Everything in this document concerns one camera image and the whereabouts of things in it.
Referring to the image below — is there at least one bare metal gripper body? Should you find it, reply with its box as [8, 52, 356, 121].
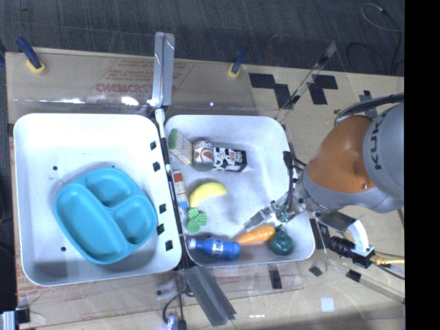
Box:
[269, 187, 312, 221]

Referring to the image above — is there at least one orange carrot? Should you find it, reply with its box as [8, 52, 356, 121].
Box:
[234, 223, 277, 245]

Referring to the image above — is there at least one dark green bell pepper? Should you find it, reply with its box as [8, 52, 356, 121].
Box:
[267, 225, 295, 256]

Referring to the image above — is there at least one blue bottle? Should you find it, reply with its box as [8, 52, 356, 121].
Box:
[186, 236, 243, 262]

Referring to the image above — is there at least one yellow banana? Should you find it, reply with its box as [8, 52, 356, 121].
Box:
[188, 181, 229, 209]

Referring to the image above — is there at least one green toy vegetable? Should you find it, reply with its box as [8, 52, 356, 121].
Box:
[185, 207, 208, 234]

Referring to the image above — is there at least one black and white cow carton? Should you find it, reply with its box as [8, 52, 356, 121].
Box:
[212, 146, 248, 173]

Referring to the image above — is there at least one orange white and blue carton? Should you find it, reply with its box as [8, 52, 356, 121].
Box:
[171, 169, 191, 210]

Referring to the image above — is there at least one orange and white can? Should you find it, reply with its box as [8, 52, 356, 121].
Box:
[192, 140, 216, 172]

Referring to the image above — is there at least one white plastic tray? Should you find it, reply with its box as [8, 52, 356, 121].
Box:
[164, 113, 316, 269]
[12, 112, 183, 287]

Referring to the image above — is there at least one thin black and white rod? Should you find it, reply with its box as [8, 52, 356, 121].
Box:
[154, 107, 188, 268]

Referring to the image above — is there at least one blue divided plate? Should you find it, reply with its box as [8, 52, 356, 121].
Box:
[53, 166, 160, 266]

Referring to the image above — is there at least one brown cardboard board red print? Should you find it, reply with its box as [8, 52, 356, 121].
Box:
[4, 46, 305, 327]

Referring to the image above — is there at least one black cylinder on white bracket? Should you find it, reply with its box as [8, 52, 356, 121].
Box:
[327, 218, 376, 270]

